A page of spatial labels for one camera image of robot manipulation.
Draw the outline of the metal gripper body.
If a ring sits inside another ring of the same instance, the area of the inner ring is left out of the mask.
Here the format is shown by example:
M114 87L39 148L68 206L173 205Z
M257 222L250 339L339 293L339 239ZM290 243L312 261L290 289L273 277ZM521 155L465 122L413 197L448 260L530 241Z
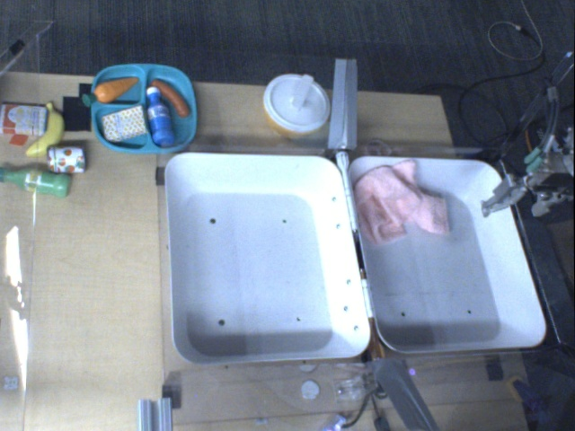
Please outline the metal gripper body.
M574 194L574 178L568 172L533 172L526 176L526 185L534 193Z

